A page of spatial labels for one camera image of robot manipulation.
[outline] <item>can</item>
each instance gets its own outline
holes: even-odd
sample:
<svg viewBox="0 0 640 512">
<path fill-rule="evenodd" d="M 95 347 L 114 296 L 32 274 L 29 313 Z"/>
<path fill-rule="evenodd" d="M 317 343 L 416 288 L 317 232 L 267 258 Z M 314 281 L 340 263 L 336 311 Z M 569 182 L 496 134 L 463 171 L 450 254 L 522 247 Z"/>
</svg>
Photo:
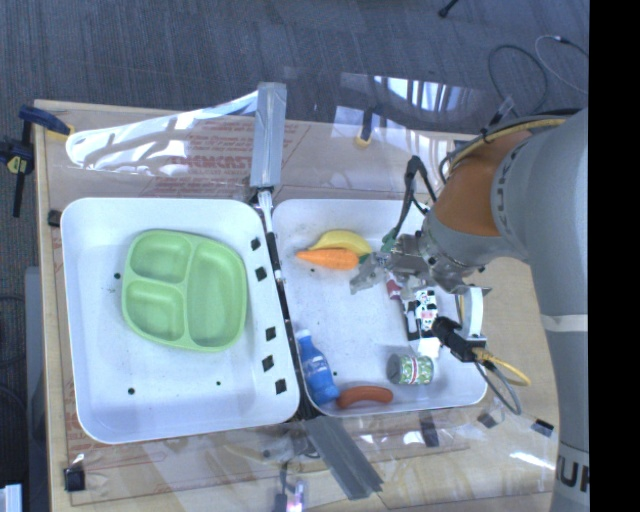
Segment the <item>can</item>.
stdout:
<svg viewBox="0 0 640 512">
<path fill-rule="evenodd" d="M 433 360 L 428 356 L 392 354 L 387 360 L 387 378 L 393 384 L 429 384 Z"/>
</svg>

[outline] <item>gray floor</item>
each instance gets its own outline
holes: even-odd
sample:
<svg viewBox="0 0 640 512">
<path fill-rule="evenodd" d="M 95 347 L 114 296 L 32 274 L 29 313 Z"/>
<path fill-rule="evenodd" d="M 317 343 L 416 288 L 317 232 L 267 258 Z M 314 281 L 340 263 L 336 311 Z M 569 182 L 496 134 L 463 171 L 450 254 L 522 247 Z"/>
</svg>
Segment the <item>gray floor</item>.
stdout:
<svg viewBox="0 0 640 512">
<path fill-rule="evenodd" d="M 460 0 L 443 18 L 446 3 L 4 0 L 0 134 L 19 139 L 20 106 L 36 98 L 194 110 L 260 81 L 287 84 L 291 119 L 348 122 L 345 111 L 378 105 L 401 125 L 474 134 L 508 95 L 517 116 L 587 106 L 587 0 Z M 445 84 L 465 101 L 416 108 L 391 101 L 372 77 Z M 28 474 L 20 296 L 38 248 L 33 175 L 16 218 L 16 178 L 0 171 L 2 486 Z"/>
</svg>

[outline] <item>water bottle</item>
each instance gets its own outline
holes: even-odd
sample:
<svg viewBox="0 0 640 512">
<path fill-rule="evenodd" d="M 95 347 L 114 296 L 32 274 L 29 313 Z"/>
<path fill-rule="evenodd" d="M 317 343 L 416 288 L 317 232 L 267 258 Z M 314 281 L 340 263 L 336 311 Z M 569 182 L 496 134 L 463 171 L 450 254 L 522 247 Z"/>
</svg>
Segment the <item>water bottle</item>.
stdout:
<svg viewBox="0 0 640 512">
<path fill-rule="evenodd" d="M 338 386 L 333 383 L 331 368 L 324 354 L 311 341 L 308 329 L 296 333 L 296 340 L 300 347 L 302 373 L 304 374 L 311 399 L 316 405 L 326 404 L 340 396 Z"/>
</svg>

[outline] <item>toy sausage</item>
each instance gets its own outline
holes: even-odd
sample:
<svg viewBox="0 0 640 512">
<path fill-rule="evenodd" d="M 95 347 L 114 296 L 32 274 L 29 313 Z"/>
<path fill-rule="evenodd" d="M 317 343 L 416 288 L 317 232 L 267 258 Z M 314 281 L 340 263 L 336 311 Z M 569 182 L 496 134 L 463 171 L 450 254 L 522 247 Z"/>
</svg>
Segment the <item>toy sausage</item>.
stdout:
<svg viewBox="0 0 640 512">
<path fill-rule="evenodd" d="M 388 404 L 393 400 L 393 393 L 390 389 L 380 386 L 355 386 L 345 389 L 336 400 L 336 404 L 340 409 L 346 409 L 351 404 L 361 402 L 363 400 L 374 400 Z"/>
</svg>

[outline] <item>yellow cable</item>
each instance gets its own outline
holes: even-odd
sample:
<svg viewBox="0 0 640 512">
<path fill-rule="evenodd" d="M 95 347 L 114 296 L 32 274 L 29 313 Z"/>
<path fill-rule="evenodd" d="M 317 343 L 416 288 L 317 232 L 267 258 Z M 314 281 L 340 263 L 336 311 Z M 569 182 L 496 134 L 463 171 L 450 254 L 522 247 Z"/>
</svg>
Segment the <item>yellow cable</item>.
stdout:
<svg viewBox="0 0 640 512">
<path fill-rule="evenodd" d="M 473 144 L 469 145 L 469 147 L 464 148 L 462 151 L 460 151 L 460 153 L 458 153 L 456 155 L 454 160 L 449 165 L 449 169 L 453 169 L 456 165 L 458 165 L 460 160 L 462 160 L 465 156 L 467 156 L 469 153 L 474 151 L 476 148 L 482 146 L 482 144 L 488 144 L 489 142 L 492 142 L 492 141 L 494 141 L 496 139 L 499 139 L 500 137 L 503 137 L 505 135 L 509 135 L 511 133 L 521 132 L 523 130 L 528 130 L 530 128 L 542 128 L 542 127 L 548 127 L 548 126 L 559 126 L 562 123 L 564 123 L 565 121 L 566 121 L 566 119 L 561 119 L 561 118 L 560 119 L 559 118 L 540 119 L 540 120 L 536 120 L 536 121 L 529 121 L 528 123 L 518 124 L 516 126 L 511 126 L 510 128 L 505 128 L 504 130 L 500 130 L 500 131 L 497 131 L 495 133 L 491 133 L 491 134 L 487 135 L 486 137 L 478 139 L 476 142 L 474 142 Z"/>
<path fill-rule="evenodd" d="M 486 350 L 484 348 L 480 348 L 480 347 L 476 347 L 476 348 L 473 348 L 471 350 L 476 355 L 476 357 L 478 358 L 479 362 L 491 361 L 493 364 L 496 364 L 496 365 L 502 366 L 503 368 L 506 368 L 507 370 L 509 370 L 511 373 L 513 373 L 514 375 L 516 375 L 520 379 L 520 380 L 506 379 L 509 383 L 511 383 L 511 384 L 513 384 L 515 386 L 530 386 L 531 385 L 531 379 L 529 377 L 527 377 L 522 371 L 518 370 L 515 366 L 507 363 L 506 361 L 503 361 L 502 359 L 494 356 L 488 350 Z"/>
</svg>

